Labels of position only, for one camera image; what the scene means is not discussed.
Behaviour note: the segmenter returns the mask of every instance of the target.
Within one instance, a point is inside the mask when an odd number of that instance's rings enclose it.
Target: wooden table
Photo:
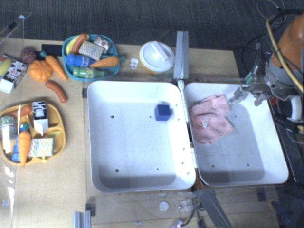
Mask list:
[[[62,45],[63,42],[7,39],[0,47],[0,53],[19,58],[23,48],[30,47],[40,51],[42,44]],[[138,58],[140,46],[117,45],[117,50],[120,55],[125,55],[126,61],[121,64],[121,69],[113,80],[126,79],[126,77],[129,77],[130,80],[148,77],[151,80],[155,79],[143,69],[142,65],[135,70],[129,66],[131,58]],[[189,66],[192,75],[201,74],[218,78],[239,77],[231,51],[190,49]],[[22,168],[8,164],[3,158],[0,158],[0,200],[3,200],[2,206],[0,206],[1,227],[72,227],[73,212],[85,211],[87,202],[96,205],[97,215],[92,217],[92,227],[94,228],[125,228],[135,227],[136,224],[141,228],[169,227],[176,218],[186,218],[190,215],[188,212],[179,213],[177,207],[178,200],[189,198],[188,196],[191,195],[189,192],[135,194],[98,192],[90,180],[87,102],[82,96],[83,88],[87,88],[89,84],[71,78],[63,81],[56,74],[52,76],[52,80],[64,88],[68,96],[67,103],[60,103],[53,91],[47,89],[44,83],[34,81],[28,73],[11,94],[0,92],[0,112],[19,103],[30,103],[37,100],[51,103],[59,110],[63,118],[67,136],[64,151],[45,164],[38,163]],[[217,192],[225,199],[223,194],[225,192],[220,190]],[[256,194],[253,193],[249,195],[250,202],[255,202],[252,200],[252,196]],[[276,197],[272,189],[269,190],[269,193],[274,198]],[[162,200],[168,202],[170,206],[167,212],[159,209],[159,203]],[[260,204],[258,207],[265,213],[267,207]],[[202,212],[202,215],[207,225],[211,226],[212,223],[207,214]],[[234,213],[228,217],[241,224],[235,218]],[[251,212],[248,212],[246,216],[246,218],[249,217],[252,217]],[[277,227],[277,221],[272,213],[261,218],[258,221],[258,224],[260,223],[263,224],[260,227]],[[197,222],[194,219],[187,227],[197,227],[196,225]]]

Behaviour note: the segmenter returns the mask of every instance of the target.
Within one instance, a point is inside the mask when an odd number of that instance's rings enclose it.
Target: white round container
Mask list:
[[[171,69],[175,62],[175,55],[166,44],[151,41],[142,46],[139,52],[142,64],[151,73],[162,73]]]

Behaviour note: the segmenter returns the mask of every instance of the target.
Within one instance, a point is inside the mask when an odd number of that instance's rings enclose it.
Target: gray floor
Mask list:
[[[271,0],[281,9],[301,9],[304,0]],[[246,73],[239,48],[264,33],[276,6],[261,0],[0,0],[0,10],[28,11],[25,37],[65,40],[82,32],[102,34],[115,43],[141,45],[158,40],[175,46],[176,31],[187,30],[190,47],[235,49],[241,75]],[[278,35],[290,19],[277,30]],[[246,51],[251,67],[254,52]]]

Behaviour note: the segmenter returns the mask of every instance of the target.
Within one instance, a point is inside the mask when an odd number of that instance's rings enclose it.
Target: yellow cable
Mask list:
[[[289,67],[287,66],[283,55],[281,53],[281,51],[279,50],[279,46],[276,43],[274,34],[272,33],[272,29],[270,28],[270,20],[272,19],[272,17],[270,17],[269,19],[267,19],[266,22],[266,26],[267,26],[267,31],[271,40],[271,43],[274,47],[275,53],[277,54],[278,60],[280,61],[282,67],[284,68],[284,70],[286,71],[286,73],[288,74],[288,76],[290,77],[290,79],[294,82],[295,86],[302,92],[303,94],[303,85],[299,82],[299,80],[294,76],[293,72],[289,69]]]

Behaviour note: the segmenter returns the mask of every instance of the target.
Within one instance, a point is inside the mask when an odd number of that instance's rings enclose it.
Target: pink towel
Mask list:
[[[225,116],[230,112],[225,95],[211,95],[190,110],[193,138],[199,143],[213,143],[232,131]]]

